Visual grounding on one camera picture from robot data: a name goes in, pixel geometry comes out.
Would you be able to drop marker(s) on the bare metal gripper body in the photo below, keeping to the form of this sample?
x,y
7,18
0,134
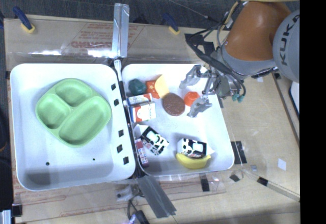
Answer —
x,y
224,86

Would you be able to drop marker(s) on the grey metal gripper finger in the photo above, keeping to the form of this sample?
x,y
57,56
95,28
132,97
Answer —
x,y
200,106
191,76

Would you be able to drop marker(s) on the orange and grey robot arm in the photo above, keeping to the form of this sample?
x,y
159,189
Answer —
x,y
250,32

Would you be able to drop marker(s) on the white plastic tray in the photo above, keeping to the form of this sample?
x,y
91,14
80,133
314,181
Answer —
x,y
193,128
76,169

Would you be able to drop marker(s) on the brown round biscuit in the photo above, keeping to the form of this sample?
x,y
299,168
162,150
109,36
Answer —
x,y
174,104

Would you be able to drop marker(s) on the yellow cheese wedge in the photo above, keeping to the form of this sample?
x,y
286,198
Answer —
x,y
163,86

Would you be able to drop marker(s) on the red packet with yellow star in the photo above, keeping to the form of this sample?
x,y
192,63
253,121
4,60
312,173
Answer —
x,y
150,88

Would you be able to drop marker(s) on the black and white cow-print carton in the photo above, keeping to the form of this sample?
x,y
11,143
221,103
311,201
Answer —
x,y
155,141
191,147

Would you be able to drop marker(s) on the dark green broccoli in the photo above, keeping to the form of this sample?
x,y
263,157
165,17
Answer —
x,y
137,86

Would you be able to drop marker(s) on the orange and white carton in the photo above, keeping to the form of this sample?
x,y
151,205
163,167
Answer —
x,y
143,113

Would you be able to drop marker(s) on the white carton with blue print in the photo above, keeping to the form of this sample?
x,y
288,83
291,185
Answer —
x,y
138,98

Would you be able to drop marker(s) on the yellow banana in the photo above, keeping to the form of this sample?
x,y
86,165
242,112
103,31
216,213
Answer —
x,y
192,163

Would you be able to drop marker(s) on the small dark red packet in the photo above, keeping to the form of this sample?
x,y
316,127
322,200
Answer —
x,y
141,153

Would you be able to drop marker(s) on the green divided plate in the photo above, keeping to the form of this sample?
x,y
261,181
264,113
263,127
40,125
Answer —
x,y
84,121

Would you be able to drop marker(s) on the brown cardboard board red print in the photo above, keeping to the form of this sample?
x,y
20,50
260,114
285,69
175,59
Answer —
x,y
63,34

